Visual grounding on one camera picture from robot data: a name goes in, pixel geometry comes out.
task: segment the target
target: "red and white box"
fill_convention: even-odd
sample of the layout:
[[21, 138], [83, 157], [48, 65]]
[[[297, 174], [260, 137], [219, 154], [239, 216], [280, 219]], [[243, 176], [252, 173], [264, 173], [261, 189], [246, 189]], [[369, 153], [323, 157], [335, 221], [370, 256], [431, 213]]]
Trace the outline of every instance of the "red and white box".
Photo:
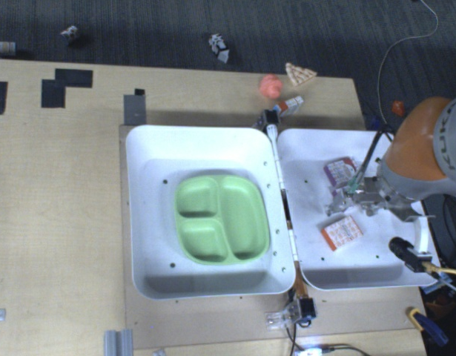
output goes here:
[[322, 235], [332, 251], [336, 251], [340, 246], [350, 243], [363, 233], [351, 216], [344, 217], [341, 220], [327, 225], [322, 229]]

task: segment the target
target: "wooden tabletop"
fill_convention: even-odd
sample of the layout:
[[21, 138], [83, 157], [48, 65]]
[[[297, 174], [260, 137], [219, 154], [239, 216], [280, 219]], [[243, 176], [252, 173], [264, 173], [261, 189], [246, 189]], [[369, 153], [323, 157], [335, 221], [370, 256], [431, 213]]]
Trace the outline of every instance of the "wooden tabletop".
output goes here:
[[[56, 68], [92, 70], [92, 88], [66, 88], [65, 108], [42, 108], [42, 80], [55, 79]], [[7, 310], [0, 322], [0, 356], [102, 355], [106, 330], [130, 328], [119, 162], [124, 95], [145, 90], [153, 124], [251, 126], [273, 105], [257, 90], [261, 78], [0, 60], [0, 82], [8, 83], [0, 115], [0, 309]], [[363, 128], [350, 79], [317, 77], [299, 88], [286, 76], [281, 80], [282, 98], [305, 100], [285, 127]], [[334, 332], [302, 330], [299, 343], [350, 343], [372, 355], [425, 354], [404, 314], [410, 306], [423, 310], [416, 288], [337, 292], [330, 294], [331, 306], [323, 302], [327, 293], [312, 295], [323, 313], [320, 328], [331, 324]], [[256, 312], [254, 298], [243, 305]], [[189, 323], [185, 328], [196, 331]], [[284, 332], [267, 340], [198, 346], [183, 337], [177, 341], [177, 332], [166, 336], [174, 339], [165, 348], [168, 356], [284, 356], [290, 350]]]

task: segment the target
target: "green plate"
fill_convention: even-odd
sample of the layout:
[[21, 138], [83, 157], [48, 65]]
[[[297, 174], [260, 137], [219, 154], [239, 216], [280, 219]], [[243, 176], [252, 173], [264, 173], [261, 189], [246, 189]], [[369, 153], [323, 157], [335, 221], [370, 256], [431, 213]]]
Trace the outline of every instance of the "green plate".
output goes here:
[[246, 263], [269, 247], [264, 202], [246, 178], [214, 175], [183, 181], [176, 190], [175, 215], [182, 249], [198, 263]]

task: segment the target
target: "white cable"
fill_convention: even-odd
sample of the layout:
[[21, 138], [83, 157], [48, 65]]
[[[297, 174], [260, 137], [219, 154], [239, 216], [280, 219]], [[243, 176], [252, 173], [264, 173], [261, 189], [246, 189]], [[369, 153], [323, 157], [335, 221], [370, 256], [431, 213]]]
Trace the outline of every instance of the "white cable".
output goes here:
[[430, 37], [432, 35], [434, 35], [434, 33], [437, 31], [438, 29], [438, 16], [436, 14], [436, 12], [433, 11], [433, 9], [430, 8], [430, 6], [428, 6], [424, 0], [419, 0], [427, 9], [429, 9], [432, 14], [434, 15], [435, 17], [435, 28], [432, 32], [430, 33], [427, 33], [427, 34], [424, 34], [423, 36], [410, 36], [410, 37], [406, 37], [404, 39], [400, 39], [399, 41], [396, 41], [394, 44], [392, 44], [391, 46], [389, 46], [389, 49], [386, 51], [386, 54], [384, 54], [384, 58], [381, 62], [381, 66], [379, 67], [379, 73], [377, 75], [377, 104], [379, 106], [379, 112], [381, 114], [381, 118], [383, 119], [384, 121], [384, 124], [388, 124], [385, 116], [384, 116], [384, 112], [383, 112], [383, 103], [381, 102], [381, 95], [380, 95], [380, 91], [379, 91], [379, 85], [380, 85], [380, 80], [381, 80], [381, 73], [383, 71], [383, 66], [384, 66], [384, 63], [386, 62], [386, 58], [388, 57], [389, 55], [389, 52], [391, 51], [391, 49], [400, 44], [401, 42], [404, 42], [404, 41], [407, 41], [408, 39], [424, 39], [426, 37]]

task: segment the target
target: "yellow cable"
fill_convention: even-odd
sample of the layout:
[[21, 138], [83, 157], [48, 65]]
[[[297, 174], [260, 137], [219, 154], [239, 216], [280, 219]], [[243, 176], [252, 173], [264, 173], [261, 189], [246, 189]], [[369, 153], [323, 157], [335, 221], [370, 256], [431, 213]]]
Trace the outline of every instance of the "yellow cable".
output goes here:
[[441, 268], [440, 266], [436, 266], [434, 265], [433, 263], [429, 263], [429, 262], [424, 262], [422, 263], [423, 267], [426, 269], [426, 272], [427, 273], [439, 273], [439, 272], [443, 272], [443, 273], [447, 273], [447, 274], [454, 274], [456, 275], [456, 269], [450, 269], [450, 268]]

